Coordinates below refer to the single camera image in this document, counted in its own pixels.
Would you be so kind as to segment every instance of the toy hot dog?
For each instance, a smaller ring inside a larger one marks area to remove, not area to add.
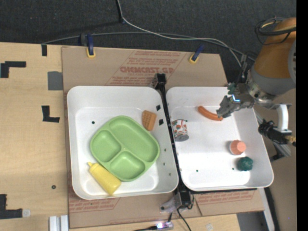
[[[199,106],[198,111],[200,112],[200,114],[202,114],[206,118],[214,120],[214,121],[221,121],[223,119],[222,117],[218,117],[217,114],[209,112],[203,106]]]

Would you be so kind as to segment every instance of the green divided plate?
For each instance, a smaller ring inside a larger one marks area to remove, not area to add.
[[[134,119],[110,119],[92,137],[90,150],[96,160],[121,181],[132,181],[157,160],[157,140]]]

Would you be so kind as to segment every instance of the mustard bottle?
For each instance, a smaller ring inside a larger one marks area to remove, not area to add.
[[[88,165],[90,174],[109,195],[113,195],[121,185],[121,181],[98,163],[88,162]]]

